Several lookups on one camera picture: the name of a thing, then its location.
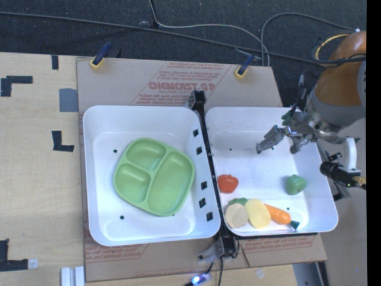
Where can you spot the green toy pepper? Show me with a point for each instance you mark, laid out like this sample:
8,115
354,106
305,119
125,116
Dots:
295,184

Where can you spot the brown cardboard board red print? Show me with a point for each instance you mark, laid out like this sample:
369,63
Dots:
178,82

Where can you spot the yellow toy potato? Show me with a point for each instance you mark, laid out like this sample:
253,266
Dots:
257,213

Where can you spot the white plastic tray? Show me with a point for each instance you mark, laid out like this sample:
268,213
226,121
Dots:
104,219
256,171

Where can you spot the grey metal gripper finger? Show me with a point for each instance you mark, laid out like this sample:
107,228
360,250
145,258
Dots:
299,144
269,140

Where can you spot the orange toy pepper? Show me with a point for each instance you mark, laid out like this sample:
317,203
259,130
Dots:
227,183

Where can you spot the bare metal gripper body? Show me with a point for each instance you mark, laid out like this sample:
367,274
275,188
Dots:
309,127

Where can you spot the orange toy carrot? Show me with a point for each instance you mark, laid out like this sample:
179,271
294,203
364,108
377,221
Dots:
278,214

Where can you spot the green toy leaf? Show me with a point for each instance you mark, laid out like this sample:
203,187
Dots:
238,201

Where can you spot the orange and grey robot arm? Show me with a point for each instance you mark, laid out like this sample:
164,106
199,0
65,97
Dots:
342,85

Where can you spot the thin black rod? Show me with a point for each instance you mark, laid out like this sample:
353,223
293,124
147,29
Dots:
212,171

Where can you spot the black cylinder on white bracket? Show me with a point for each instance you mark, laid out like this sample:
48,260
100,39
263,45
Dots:
342,165

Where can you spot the green divided plate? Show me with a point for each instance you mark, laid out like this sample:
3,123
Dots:
154,176

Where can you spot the beige toy potato slice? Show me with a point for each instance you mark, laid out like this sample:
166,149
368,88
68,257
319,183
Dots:
236,215

